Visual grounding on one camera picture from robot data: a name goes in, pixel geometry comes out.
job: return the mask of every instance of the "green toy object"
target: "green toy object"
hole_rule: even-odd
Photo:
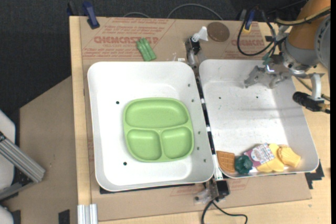
[[[235,161],[235,169],[239,174],[245,175],[252,169],[252,161],[246,155],[238,157]]]
[[[272,58],[270,58],[270,53],[268,52],[268,53],[266,53],[264,56],[263,56],[263,58],[262,58],[262,60],[263,60],[263,65],[265,66],[265,65],[268,65],[269,64],[269,62],[272,60]]]
[[[194,132],[186,106],[173,98],[144,98],[129,102],[123,112],[128,151],[139,161],[183,159],[194,148]]]
[[[139,39],[137,42],[137,48],[142,55],[144,61],[151,61],[156,59],[156,55],[151,48],[148,40],[145,38]]]

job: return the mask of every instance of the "yellow toy food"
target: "yellow toy food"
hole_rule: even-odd
[[[301,156],[296,154],[290,147],[279,148],[278,155],[284,164],[292,167],[297,167],[301,160]]]
[[[272,172],[273,171],[271,168],[269,168],[269,166],[267,165],[267,163],[259,165],[257,167],[257,170],[259,172]]]
[[[272,151],[275,158],[270,160],[266,164],[273,171],[283,172],[284,171],[284,163],[279,159],[279,156],[278,156],[279,146],[277,144],[269,144],[268,146],[269,146],[270,150]]]

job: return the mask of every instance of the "brown lid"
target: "brown lid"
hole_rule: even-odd
[[[224,42],[230,36],[229,29],[220,22],[210,23],[207,27],[207,30],[210,38],[217,42]]]

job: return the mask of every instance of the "green plate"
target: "green plate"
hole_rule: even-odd
[[[129,102],[123,113],[126,144],[143,162],[183,159],[194,149],[194,132],[186,106],[172,98]]]

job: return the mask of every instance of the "white tray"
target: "white tray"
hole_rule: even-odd
[[[302,107],[292,100],[295,86],[291,79],[275,89],[255,84],[244,87],[244,80],[258,60],[206,60],[199,68],[214,146],[217,151],[236,156],[262,143],[286,144],[301,156],[299,166],[283,172],[248,175],[225,173],[232,178],[271,174],[311,172],[319,164]]]
[[[94,161],[99,185],[122,191],[208,181],[214,173],[201,101],[191,68],[181,62],[97,62],[88,71]],[[129,153],[122,115],[134,99],[169,97],[189,110],[194,150],[187,158],[160,163]]]

